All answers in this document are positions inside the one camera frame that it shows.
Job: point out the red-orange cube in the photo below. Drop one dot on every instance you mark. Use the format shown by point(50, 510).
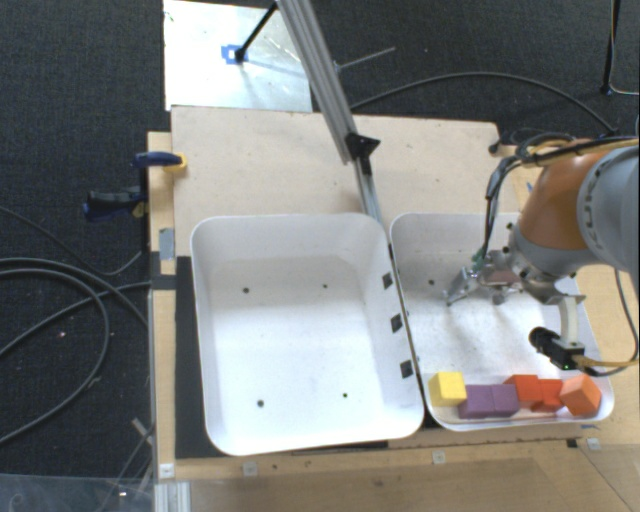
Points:
point(550, 395)
point(525, 387)

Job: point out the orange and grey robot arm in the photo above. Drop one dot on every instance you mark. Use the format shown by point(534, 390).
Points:
point(595, 200)

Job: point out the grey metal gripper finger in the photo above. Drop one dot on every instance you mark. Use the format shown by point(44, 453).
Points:
point(464, 282)
point(498, 297)

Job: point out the black cylinder on white bracket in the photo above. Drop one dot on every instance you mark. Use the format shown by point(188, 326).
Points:
point(555, 347)

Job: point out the pale wood board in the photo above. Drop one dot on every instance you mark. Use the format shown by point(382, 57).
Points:
point(260, 165)

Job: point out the orange cube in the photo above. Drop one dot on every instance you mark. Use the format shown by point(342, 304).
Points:
point(581, 395)

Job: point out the white plastic tray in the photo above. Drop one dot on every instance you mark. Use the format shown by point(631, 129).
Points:
point(300, 340)
point(480, 335)

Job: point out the thin black rod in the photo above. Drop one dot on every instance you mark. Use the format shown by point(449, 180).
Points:
point(406, 325)

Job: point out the purple cube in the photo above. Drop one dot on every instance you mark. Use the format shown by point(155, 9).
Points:
point(506, 399)
point(475, 402)

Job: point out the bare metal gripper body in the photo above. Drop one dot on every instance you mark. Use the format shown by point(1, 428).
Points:
point(500, 272)

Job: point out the yellow cube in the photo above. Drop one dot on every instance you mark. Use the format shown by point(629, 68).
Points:
point(446, 388)

